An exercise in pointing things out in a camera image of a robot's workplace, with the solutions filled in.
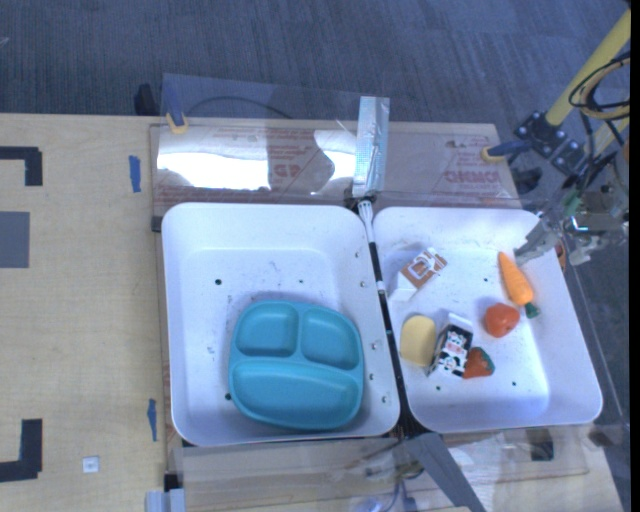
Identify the cow print milk carton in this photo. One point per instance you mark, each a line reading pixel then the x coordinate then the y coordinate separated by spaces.
pixel 452 350

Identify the white plastic tray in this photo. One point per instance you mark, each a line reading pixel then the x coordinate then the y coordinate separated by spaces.
pixel 500 395
pixel 200 320

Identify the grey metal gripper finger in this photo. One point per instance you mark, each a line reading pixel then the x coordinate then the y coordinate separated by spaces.
pixel 536 245

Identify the yellow toy cheese block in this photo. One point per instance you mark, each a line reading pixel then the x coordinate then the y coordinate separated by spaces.
pixel 418 341

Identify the blue divided plate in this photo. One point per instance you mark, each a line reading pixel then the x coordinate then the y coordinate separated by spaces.
pixel 295 385

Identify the red strawberry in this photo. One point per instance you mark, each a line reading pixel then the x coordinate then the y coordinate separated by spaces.
pixel 477 365

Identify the brown cardboard board red print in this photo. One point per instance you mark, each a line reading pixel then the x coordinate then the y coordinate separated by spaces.
pixel 430 165

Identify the orange carrot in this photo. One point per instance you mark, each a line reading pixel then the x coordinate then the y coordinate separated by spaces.
pixel 515 282

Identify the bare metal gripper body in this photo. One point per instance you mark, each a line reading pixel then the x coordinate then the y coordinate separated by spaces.
pixel 602 215

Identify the brown and white carton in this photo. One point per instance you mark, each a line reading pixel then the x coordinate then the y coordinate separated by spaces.
pixel 421 270

